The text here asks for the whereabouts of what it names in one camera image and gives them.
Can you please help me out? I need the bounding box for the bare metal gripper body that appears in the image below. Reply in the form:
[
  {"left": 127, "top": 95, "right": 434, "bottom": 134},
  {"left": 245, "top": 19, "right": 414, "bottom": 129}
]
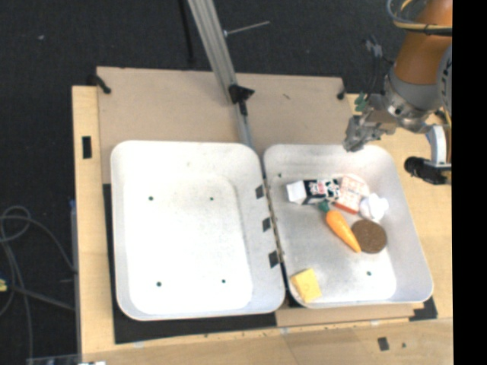
[{"left": 358, "top": 91, "right": 433, "bottom": 136}]

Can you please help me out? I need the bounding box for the red and white packet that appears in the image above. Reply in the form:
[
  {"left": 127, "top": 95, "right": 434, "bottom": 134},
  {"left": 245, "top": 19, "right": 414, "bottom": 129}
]
[{"left": 333, "top": 173, "right": 371, "bottom": 216}]

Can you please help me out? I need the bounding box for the white cow print milk carton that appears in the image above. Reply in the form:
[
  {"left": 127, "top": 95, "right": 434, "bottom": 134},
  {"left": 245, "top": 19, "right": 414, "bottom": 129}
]
[{"left": 285, "top": 178, "right": 343, "bottom": 206}]

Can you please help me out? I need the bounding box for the white plastic bottle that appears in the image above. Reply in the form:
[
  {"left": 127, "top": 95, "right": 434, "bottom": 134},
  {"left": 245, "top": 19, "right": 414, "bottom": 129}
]
[{"left": 358, "top": 192, "right": 390, "bottom": 222}]

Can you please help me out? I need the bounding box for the orange carrot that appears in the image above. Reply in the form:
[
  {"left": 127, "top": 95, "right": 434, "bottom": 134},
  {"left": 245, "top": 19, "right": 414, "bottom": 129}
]
[{"left": 317, "top": 199, "right": 363, "bottom": 254}]

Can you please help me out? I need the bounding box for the brown round biscuit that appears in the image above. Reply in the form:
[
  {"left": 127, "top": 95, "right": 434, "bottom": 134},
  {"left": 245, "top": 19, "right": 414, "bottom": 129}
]
[{"left": 350, "top": 219, "right": 388, "bottom": 255}]

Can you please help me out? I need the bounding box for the white plastic tray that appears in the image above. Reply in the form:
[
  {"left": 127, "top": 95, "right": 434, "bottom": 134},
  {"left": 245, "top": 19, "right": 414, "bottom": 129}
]
[
  {"left": 262, "top": 143, "right": 434, "bottom": 310},
  {"left": 110, "top": 139, "right": 287, "bottom": 322}
]

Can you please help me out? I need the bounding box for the yellow sponge block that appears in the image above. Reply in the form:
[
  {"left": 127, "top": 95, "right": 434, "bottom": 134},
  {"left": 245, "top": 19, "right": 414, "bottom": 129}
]
[{"left": 290, "top": 268, "right": 323, "bottom": 304}]

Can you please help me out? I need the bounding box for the brown cardboard board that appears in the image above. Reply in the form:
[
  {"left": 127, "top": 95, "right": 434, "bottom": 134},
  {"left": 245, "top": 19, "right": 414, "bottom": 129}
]
[{"left": 94, "top": 65, "right": 425, "bottom": 329}]

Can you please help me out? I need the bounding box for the black cylinder on white bracket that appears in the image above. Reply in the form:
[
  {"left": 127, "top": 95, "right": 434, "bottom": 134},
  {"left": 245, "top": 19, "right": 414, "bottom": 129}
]
[{"left": 403, "top": 123, "right": 453, "bottom": 185}]

